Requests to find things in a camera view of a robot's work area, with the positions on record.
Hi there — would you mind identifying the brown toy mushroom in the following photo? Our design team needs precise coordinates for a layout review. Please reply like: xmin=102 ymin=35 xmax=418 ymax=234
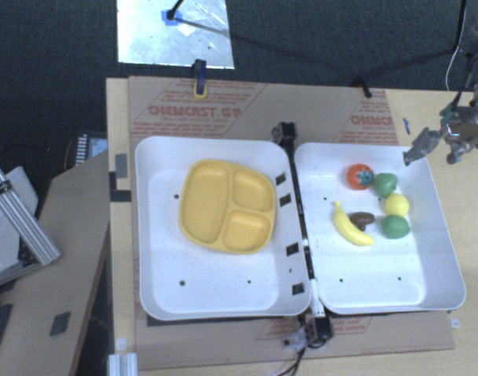
xmin=348 ymin=211 xmax=376 ymax=232

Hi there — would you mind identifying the yellow toy lemon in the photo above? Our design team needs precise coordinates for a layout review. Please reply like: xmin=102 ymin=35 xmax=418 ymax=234
xmin=384 ymin=192 xmax=411 ymax=218

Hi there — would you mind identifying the yellow divided plate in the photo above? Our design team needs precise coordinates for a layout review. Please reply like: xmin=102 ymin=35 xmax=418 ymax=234
xmin=178 ymin=158 xmax=279 ymax=255

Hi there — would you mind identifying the brown cardboard board red print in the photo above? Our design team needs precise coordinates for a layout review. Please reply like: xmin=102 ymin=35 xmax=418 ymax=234
xmin=127 ymin=75 xmax=457 ymax=372

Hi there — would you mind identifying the red toy tomato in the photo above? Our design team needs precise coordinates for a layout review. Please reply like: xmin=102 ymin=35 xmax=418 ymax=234
xmin=346 ymin=163 xmax=375 ymax=191

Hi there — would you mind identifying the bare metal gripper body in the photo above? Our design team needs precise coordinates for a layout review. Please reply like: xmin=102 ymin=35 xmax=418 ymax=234
xmin=438 ymin=105 xmax=478 ymax=153

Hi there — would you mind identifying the thin black and white rod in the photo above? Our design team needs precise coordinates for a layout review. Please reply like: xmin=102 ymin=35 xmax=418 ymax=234
xmin=284 ymin=142 xmax=323 ymax=317

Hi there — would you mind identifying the white plastic tray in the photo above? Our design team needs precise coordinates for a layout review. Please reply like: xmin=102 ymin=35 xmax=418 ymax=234
xmin=293 ymin=142 xmax=468 ymax=316
xmin=134 ymin=136 xmax=314 ymax=322

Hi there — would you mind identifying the black block with thin wires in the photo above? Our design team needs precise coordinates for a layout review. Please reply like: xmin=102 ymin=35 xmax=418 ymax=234
xmin=271 ymin=121 xmax=299 ymax=147
xmin=300 ymin=314 xmax=335 ymax=349

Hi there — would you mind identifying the yellow banana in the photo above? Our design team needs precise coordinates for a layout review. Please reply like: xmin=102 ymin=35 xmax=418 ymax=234
xmin=332 ymin=200 xmax=376 ymax=247

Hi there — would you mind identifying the green toy lime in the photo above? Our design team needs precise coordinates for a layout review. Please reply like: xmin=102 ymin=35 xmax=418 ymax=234
xmin=379 ymin=214 xmax=411 ymax=240

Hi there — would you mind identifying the green toy pepper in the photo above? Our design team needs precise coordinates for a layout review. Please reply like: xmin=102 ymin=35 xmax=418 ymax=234
xmin=372 ymin=172 xmax=399 ymax=200

